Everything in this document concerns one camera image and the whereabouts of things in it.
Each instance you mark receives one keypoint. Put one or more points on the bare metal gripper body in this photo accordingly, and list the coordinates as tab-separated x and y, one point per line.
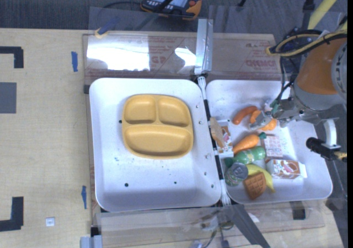
289	110

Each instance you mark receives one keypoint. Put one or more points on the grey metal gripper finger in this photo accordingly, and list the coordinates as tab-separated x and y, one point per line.
267	105
259	121

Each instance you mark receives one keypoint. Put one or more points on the orange croissant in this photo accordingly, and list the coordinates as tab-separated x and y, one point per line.
271	125

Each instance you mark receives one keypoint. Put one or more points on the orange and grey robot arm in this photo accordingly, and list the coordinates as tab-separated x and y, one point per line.
317	73

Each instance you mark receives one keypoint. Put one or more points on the orange sausage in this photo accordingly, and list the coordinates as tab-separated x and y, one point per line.
242	114

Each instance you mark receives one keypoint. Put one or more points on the orange carrot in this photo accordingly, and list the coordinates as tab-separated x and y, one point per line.
245	143

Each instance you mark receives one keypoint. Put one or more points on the white carton orange print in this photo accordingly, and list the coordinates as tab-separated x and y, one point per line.
288	169
226	138
273	146

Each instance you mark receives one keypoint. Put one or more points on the green bottle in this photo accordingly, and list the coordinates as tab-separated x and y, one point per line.
248	156

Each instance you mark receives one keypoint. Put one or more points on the tan bread slice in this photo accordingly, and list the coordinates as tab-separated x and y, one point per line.
216	129

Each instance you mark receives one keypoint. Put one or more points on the yellow banana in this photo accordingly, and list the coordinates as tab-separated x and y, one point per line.
264	173

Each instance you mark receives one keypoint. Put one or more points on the brown cardboard board red print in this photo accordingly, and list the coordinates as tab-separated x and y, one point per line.
240	56

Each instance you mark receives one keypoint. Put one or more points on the green can silver top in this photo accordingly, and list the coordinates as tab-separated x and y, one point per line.
235	173

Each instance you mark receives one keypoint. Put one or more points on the brown waffle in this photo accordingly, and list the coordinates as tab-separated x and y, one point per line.
255	186

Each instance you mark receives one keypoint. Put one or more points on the white plastic tray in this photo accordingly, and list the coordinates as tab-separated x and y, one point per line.
154	180
298	189

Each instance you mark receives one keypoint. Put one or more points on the yellow divided plate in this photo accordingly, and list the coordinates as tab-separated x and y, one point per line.
157	138

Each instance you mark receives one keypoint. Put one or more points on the black cylinder on white bracket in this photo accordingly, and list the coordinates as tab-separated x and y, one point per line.
321	146

